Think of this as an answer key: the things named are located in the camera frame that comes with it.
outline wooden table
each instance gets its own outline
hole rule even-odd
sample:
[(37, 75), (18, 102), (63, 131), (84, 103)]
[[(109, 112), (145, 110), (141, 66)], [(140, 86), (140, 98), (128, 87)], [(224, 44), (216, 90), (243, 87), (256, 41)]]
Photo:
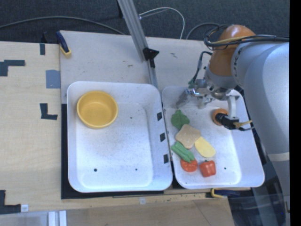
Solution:
[[(190, 56), (185, 70), (193, 76), (199, 53), (206, 49), (199, 41), (184, 41), (176, 51), (164, 50), (178, 40), (148, 38), (150, 45), (168, 55), (169, 66), (175, 59)], [(181, 51), (189, 45), (193, 51)], [(24, 60), (25, 66), (8, 66), (8, 75), (0, 76), (0, 190), (6, 190), (6, 205), (25, 204), (29, 211), (72, 210), (108, 206), (139, 205), (160, 202), (182, 202), (206, 199), (204, 190), (173, 189), (159, 195), (101, 197), (89, 199), (61, 199), (61, 91), (46, 88), (46, 71), (60, 71), (60, 49), (56, 44), (0, 42), (0, 62)], [(168, 80), (177, 79), (181, 71), (171, 78), (164, 76), (168, 68), (164, 56), (156, 59), (158, 83), (166, 86)], [(178, 84), (186, 85), (189, 75)], [(48, 114), (58, 115), (56, 120), (41, 119), (40, 104), (47, 103)]]

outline yellow cheese toy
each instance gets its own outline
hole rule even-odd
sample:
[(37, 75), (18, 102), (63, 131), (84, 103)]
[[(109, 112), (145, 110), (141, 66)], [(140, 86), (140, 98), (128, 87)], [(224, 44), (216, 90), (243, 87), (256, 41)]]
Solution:
[(197, 139), (194, 146), (203, 157), (213, 157), (215, 155), (215, 149), (203, 137)]

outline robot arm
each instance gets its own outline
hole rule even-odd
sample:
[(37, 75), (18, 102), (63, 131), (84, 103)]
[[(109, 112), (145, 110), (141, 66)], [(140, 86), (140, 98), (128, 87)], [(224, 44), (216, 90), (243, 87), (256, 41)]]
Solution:
[[(192, 81), (186, 94), (206, 97), (206, 103), (228, 100), (231, 110), (235, 100), (228, 93), (237, 85), (244, 90), (250, 118), (278, 175), (290, 221), (289, 40), (264, 37), (244, 26), (227, 27), (215, 43), (220, 46), (213, 50), (204, 79)], [(228, 129), (237, 129), (235, 113), (219, 113), (215, 119)]]

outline white tray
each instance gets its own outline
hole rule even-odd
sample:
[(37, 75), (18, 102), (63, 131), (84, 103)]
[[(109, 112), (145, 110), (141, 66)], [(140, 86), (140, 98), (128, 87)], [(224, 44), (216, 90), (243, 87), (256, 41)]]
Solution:
[[(170, 146), (176, 140), (179, 131), (171, 124), (171, 117), (176, 111), (175, 104), (185, 87), (170, 86), (162, 92), (162, 102), (165, 111), (166, 129)], [(239, 96), (237, 100), (237, 117), (240, 121), (248, 121), (244, 100), (237, 91), (232, 95)], [(264, 172), (254, 141), (253, 133), (249, 131), (228, 130), (212, 121), (212, 111), (217, 108), (228, 110), (226, 101), (214, 100), (204, 109), (198, 108), (198, 101), (192, 98), (180, 110), (189, 118), (190, 125), (201, 132), (216, 150), (212, 158), (202, 157), (195, 147), (191, 149), (198, 164), (205, 160), (213, 160), (216, 164), (216, 175), (204, 178), (198, 169), (195, 172), (185, 172), (180, 165), (180, 157), (172, 152), (174, 173), (181, 186), (187, 189), (204, 189), (217, 187), (257, 187), (264, 182)]]
[[(76, 112), (78, 99), (92, 90), (109, 93), (119, 106), (114, 123), (103, 129), (86, 127)], [(161, 97), (154, 86), (74, 82), (67, 90), (67, 112), (68, 179), (76, 191), (160, 191), (171, 185)]]

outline black clamp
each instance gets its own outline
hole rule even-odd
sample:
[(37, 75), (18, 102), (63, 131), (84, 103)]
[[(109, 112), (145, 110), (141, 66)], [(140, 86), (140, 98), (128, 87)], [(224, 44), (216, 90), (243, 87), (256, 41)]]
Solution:
[(239, 122), (238, 118), (230, 118), (227, 114), (224, 113), (217, 113), (215, 116), (217, 122), (223, 125), (225, 128), (229, 130), (237, 129), (235, 122)]
[(152, 68), (155, 68), (155, 61), (154, 58), (158, 55), (159, 51), (150, 49), (150, 48), (144, 48), (143, 49), (143, 54), (144, 54), (144, 58), (146, 60), (150, 61), (150, 65)]
[(66, 56), (71, 54), (71, 49), (68, 47), (66, 40), (64, 39), (64, 37), (62, 36), (61, 32), (57, 31), (55, 33), (55, 36), (58, 40), (58, 42), (60, 43), (60, 49), (62, 51), (62, 53)]

